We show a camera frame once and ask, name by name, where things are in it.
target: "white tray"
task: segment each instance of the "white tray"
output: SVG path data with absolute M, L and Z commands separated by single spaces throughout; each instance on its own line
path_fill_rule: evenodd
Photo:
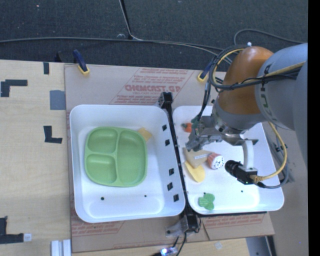
M 157 106 L 78 105 L 70 112 L 74 204 L 85 222 L 111 222 L 179 215 L 185 208 L 168 117 Z M 112 187 L 91 181 L 84 167 L 88 133 L 103 126 L 145 128 L 147 174 L 134 187 Z
M 190 206 L 202 215 L 252 213 L 280 209 L 284 204 L 281 188 L 267 189 L 256 185 L 244 185 L 231 176 L 224 167 L 213 170 L 207 163 L 204 163 L 202 164 L 205 169 L 204 181 L 198 183 L 193 180 L 184 165 L 186 158 L 183 147 L 188 141 L 189 133 L 184 131 L 181 124 L 190 122 L 200 112 L 200 109 L 200 106 L 179 106 L 173 111 L 173 122 Z M 206 107 L 203 116 L 209 116 L 211 111 L 212 106 Z M 258 139 L 258 142 L 253 146 L 254 167 L 258 169 L 258 175 L 265 176 L 275 172 L 275 165 L 262 124 L 255 125 L 243 135 L 243 138 Z M 244 163 L 244 153 L 241 146 L 232 146 L 222 141 L 207 144 L 203 149 L 221 154 L 224 157 L 224 162 L 234 160 Z M 278 176 L 274 176 L 263 183 L 275 186 L 280 182 Z M 215 196 L 213 210 L 207 210 L 198 205 L 198 198 L 203 197 L 204 193 L 211 193 Z

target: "wooden surface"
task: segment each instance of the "wooden surface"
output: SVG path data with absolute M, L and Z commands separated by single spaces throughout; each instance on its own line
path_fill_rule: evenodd
M 50 91 L 65 90 L 64 64 L 0 60 L 0 81 L 27 80 L 0 97 L 0 218 L 7 234 L 31 233 L 32 241 L 0 244 L 1 256 L 49 256 L 50 243 L 71 238 L 66 111 L 50 109 Z M 46 143 L 44 126 L 62 143 Z M 79 256 L 150 256 L 161 246 L 86 253 Z M 180 256 L 248 256 L 245 238 L 190 242 Z

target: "cardboard box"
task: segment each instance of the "cardboard box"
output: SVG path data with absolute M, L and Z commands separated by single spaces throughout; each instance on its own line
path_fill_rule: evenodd
M 72 252 L 88 252 L 154 245 L 172 245 L 177 236 L 168 236 L 166 228 L 179 216 L 135 219 L 103 223 L 82 221 L 74 207 L 74 186 L 71 158 L 69 114 L 77 105 L 157 105 L 162 92 L 173 95 L 172 108 L 201 105 L 205 82 L 197 80 L 199 70 L 90 65 L 84 76 L 76 64 L 66 64 L 65 97 L 71 208 Z M 212 92 L 215 99 L 217 92 Z M 201 218 L 199 233 L 188 236 L 187 242 L 224 240 L 273 235 L 267 212 L 219 215 Z

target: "black hole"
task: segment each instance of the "black hole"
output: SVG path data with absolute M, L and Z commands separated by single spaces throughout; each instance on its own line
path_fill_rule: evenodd
M 169 191 L 174 187 L 174 185 L 172 184 L 172 182 L 170 182 L 166 187 L 168 188 L 168 191 Z
M 173 196 L 173 201 L 176 202 L 176 201 L 178 201 L 178 200 L 179 200 L 179 195 L 178 195 L 178 194 L 175 194 L 175 195 Z

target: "green plate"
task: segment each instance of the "green plate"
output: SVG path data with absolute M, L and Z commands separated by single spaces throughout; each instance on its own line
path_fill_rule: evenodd
M 131 129 L 97 127 L 87 136 L 84 167 L 95 183 L 133 187 L 147 175 L 148 154 L 143 136 Z

